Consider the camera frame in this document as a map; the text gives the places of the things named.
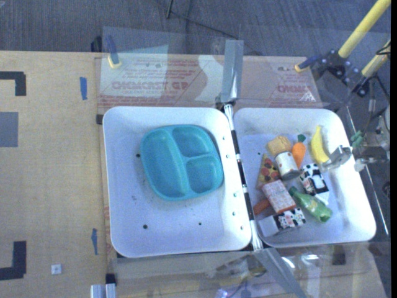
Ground green bottle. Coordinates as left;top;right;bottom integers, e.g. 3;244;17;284
288;186;334;223

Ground white plastic tray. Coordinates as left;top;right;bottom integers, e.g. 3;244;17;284
102;106;252;259
232;107;378;248

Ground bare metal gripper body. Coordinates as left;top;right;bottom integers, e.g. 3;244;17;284
352;145;391;165

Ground pink carton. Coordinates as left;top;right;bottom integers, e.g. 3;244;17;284
261;179;297;215

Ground yellow banana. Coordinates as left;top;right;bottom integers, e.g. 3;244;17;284
310;125;331;165

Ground white can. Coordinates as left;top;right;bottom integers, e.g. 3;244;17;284
274;151;301;181

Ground brown cardboard board red print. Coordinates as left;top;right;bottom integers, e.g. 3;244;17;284
94;55;388;298

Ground pizza slice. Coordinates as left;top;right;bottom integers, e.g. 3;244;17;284
255;152;282;191

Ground tan bread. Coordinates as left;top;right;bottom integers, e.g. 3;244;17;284
267;135;293;156

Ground blue divided plate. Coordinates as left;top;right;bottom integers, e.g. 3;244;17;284
139;124;225;202

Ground black and white cow-print carton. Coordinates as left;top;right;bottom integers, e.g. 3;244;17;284
258;207;308;237
298;163;331;205

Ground orange sausage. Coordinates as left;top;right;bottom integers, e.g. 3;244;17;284
252;198;272;215

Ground orange carrot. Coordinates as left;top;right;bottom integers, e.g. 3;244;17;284
291;133;308;169

